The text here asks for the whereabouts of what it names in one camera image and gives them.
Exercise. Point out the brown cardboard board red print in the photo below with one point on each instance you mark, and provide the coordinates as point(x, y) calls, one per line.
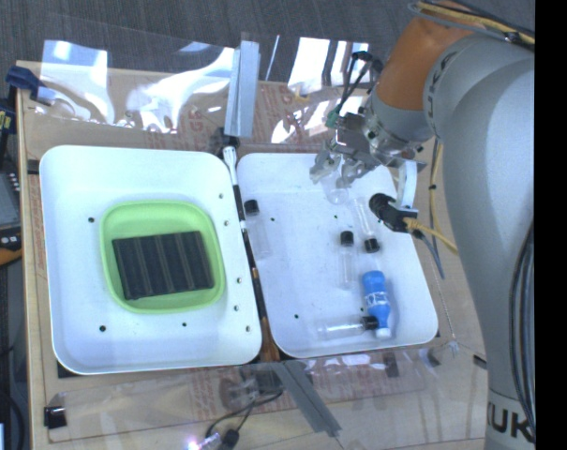
point(180, 392)

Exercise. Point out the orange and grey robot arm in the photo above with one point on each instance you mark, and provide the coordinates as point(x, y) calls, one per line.
point(489, 167)

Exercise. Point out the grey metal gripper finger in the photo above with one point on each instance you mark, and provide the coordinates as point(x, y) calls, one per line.
point(353, 169)
point(323, 166)

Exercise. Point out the green square bowl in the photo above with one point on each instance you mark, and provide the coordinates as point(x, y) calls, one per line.
point(163, 216)

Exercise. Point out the black ribbed rectangular block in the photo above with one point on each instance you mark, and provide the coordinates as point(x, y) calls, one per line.
point(163, 265)

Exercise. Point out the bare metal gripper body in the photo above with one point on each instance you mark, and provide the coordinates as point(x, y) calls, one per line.
point(358, 136)

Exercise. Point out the thin black and white rod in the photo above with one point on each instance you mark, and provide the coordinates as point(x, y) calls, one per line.
point(245, 232)

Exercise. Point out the white plastic tray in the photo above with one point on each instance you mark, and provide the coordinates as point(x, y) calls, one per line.
point(302, 270)
point(77, 251)

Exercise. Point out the blue bottle white cap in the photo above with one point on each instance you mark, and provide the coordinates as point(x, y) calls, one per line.
point(377, 298)

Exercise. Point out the black cylinder on white bracket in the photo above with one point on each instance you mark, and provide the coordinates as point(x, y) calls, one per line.
point(390, 211)

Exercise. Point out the clear plastic bottle black cap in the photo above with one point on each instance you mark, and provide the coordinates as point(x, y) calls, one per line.
point(259, 232)
point(341, 329)
point(363, 218)
point(347, 263)

